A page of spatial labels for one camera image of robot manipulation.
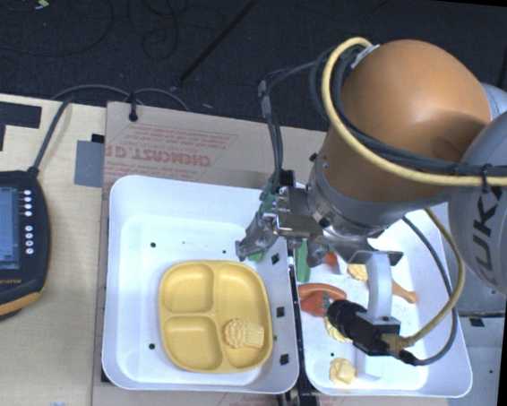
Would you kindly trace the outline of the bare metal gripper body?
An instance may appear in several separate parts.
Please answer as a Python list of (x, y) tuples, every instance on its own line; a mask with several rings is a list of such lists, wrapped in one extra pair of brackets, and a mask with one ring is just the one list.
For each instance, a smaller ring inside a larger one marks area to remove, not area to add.
[(256, 225), (265, 238), (299, 239), (327, 245), (325, 227), (310, 212), (309, 194), (304, 188), (281, 186), (273, 191), (267, 186), (261, 192)]

